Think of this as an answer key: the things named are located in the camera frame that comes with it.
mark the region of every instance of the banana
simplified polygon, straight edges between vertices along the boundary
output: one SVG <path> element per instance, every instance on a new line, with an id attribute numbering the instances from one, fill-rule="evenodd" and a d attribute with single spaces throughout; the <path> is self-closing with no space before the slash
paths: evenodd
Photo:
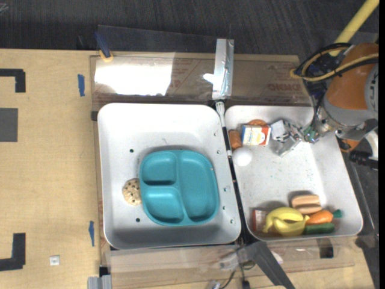
<path id="1" fill-rule="evenodd" d="M 274 218 L 278 218 L 280 220 L 293 220 L 295 222 L 299 222 L 303 220 L 303 215 L 298 212 L 296 209 L 283 207 L 283 208 L 277 208 L 275 210 L 272 210 L 269 214 L 266 216 L 266 224 L 265 227 L 263 227 L 262 232 L 268 233 L 270 227 L 273 225 Z"/>
<path id="2" fill-rule="evenodd" d="M 275 217 L 273 223 L 276 230 L 284 237 L 295 237 L 303 233 L 303 231 L 305 230 L 306 221 L 309 218 L 310 217 L 306 215 L 304 219 L 299 222 L 288 223 L 284 220 Z"/>

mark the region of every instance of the wooden board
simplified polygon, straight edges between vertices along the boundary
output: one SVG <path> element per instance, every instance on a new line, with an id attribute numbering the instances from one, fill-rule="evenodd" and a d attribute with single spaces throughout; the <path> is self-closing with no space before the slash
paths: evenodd
<path id="1" fill-rule="evenodd" d="M 0 49 L 1 68 L 26 72 L 26 93 L 14 92 L 13 78 L 0 77 L 0 107 L 19 109 L 18 142 L 0 143 L 0 258 L 11 256 L 13 233 L 26 233 L 26 264 L 22 270 L 0 272 L 0 288 L 86 288 L 87 278 L 98 274 L 97 175 L 90 119 L 94 54 Z M 78 74 L 85 77 L 84 97 L 79 94 Z M 60 256 L 59 266 L 50 266 L 52 255 Z M 353 256 L 351 267 L 289 277 L 297 288 L 373 288 L 362 251 L 356 249 Z M 254 288 L 271 286 L 265 276 L 250 282 Z M 239 281 L 229 288 L 239 288 Z"/>

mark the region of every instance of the gray carpet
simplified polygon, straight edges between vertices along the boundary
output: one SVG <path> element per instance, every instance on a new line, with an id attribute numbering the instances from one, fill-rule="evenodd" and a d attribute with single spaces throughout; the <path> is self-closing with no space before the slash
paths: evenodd
<path id="1" fill-rule="evenodd" d="M 76 49 L 82 34 L 96 46 L 97 25 L 198 34 L 235 39 L 236 53 L 295 54 L 305 59 L 334 41 L 365 0 L 0 0 L 0 48 Z M 354 43 L 373 42 L 379 10 L 361 27 Z M 378 172 L 357 166 L 358 180 L 378 232 Z M 365 247 L 379 287 L 378 240 Z"/>

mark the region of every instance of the blue divided plate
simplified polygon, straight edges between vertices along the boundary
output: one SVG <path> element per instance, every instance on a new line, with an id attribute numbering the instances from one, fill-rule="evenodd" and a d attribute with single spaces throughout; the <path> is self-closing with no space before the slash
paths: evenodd
<path id="1" fill-rule="evenodd" d="M 201 225 L 218 212 L 219 194 L 211 162 L 188 150 L 148 154 L 141 163 L 143 207 L 155 223 Z"/>

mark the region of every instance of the blue tape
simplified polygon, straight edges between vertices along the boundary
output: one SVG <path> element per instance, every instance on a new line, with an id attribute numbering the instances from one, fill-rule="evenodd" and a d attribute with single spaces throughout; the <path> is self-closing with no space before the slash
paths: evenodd
<path id="1" fill-rule="evenodd" d="M 88 226 L 88 232 L 90 233 L 92 247 L 95 247 L 95 229 L 94 222 L 91 220 L 90 225 Z"/>
<path id="2" fill-rule="evenodd" d="M 78 87 L 79 87 L 80 96 L 85 96 L 85 94 L 84 94 L 84 90 L 85 90 L 84 76 L 81 74 L 78 74 Z"/>
<path id="3" fill-rule="evenodd" d="M 108 44 L 104 37 L 98 32 L 94 32 L 94 37 L 96 39 L 97 45 L 103 52 L 104 57 L 109 58 L 111 56 L 111 53 L 109 52 Z"/>

